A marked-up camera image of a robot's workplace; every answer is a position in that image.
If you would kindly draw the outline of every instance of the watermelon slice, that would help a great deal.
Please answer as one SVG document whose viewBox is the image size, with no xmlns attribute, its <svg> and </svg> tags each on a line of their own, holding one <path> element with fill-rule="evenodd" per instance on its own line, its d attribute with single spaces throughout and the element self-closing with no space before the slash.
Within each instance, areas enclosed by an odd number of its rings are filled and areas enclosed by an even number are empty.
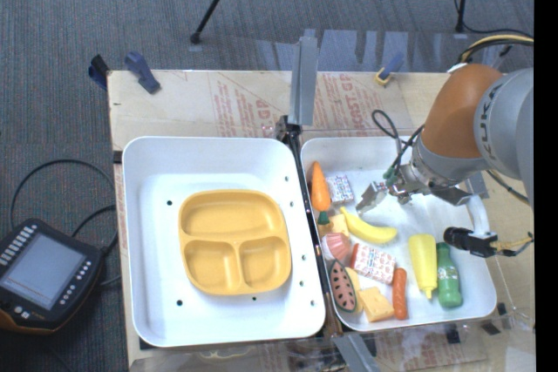
<svg viewBox="0 0 558 372">
<path fill-rule="evenodd" d="M 331 264 L 330 284 L 337 307 L 345 312 L 354 312 L 357 308 L 357 293 L 349 274 L 338 260 L 334 260 Z"/>
</svg>

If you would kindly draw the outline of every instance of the carrot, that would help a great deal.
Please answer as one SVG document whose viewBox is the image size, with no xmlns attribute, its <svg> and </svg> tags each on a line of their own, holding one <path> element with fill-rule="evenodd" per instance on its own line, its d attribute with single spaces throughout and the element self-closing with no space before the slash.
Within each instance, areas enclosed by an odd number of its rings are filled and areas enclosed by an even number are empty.
<svg viewBox="0 0 558 372">
<path fill-rule="evenodd" d="M 325 222 L 329 222 L 327 214 L 325 213 L 330 209 L 331 197 L 330 189 L 325 181 L 325 176 L 323 175 L 322 167 L 315 161 L 312 164 L 312 187 L 310 193 L 310 202 L 312 206 L 320 212 L 320 220 L 325 219 Z"/>
<path fill-rule="evenodd" d="M 405 298 L 405 288 L 407 283 L 407 272 L 398 267 L 393 271 L 393 281 L 391 282 L 391 304 L 395 310 L 395 317 L 399 320 L 406 320 L 407 300 Z"/>
</svg>

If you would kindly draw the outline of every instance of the green soda bottle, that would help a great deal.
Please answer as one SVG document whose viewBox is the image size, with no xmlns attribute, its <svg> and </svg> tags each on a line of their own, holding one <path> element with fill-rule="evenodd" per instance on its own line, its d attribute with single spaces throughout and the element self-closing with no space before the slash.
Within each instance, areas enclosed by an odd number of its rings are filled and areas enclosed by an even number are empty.
<svg viewBox="0 0 558 372">
<path fill-rule="evenodd" d="M 452 258 L 450 247 L 445 242 L 436 244 L 438 255 L 438 301 L 443 308 L 459 307 L 463 297 L 459 291 L 459 273 Z"/>
</svg>

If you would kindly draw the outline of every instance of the sausage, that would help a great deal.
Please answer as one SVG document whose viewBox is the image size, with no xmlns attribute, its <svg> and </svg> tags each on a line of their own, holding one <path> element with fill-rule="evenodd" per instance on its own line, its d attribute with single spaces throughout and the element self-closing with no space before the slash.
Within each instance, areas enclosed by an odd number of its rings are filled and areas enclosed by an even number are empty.
<svg viewBox="0 0 558 372">
<path fill-rule="evenodd" d="M 398 267 L 393 271 L 393 281 L 391 283 L 391 304 L 395 311 L 395 317 L 399 320 L 406 320 L 407 299 L 405 289 L 407 285 L 407 272 L 404 268 Z"/>
</svg>

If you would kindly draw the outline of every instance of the screen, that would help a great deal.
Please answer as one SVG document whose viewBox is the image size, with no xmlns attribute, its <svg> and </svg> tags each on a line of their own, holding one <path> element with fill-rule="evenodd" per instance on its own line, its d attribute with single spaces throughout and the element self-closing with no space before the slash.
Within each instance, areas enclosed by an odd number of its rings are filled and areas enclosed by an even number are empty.
<svg viewBox="0 0 558 372">
<path fill-rule="evenodd" d="M 37 234 L 0 280 L 0 286 L 50 310 L 85 256 Z"/>
</svg>

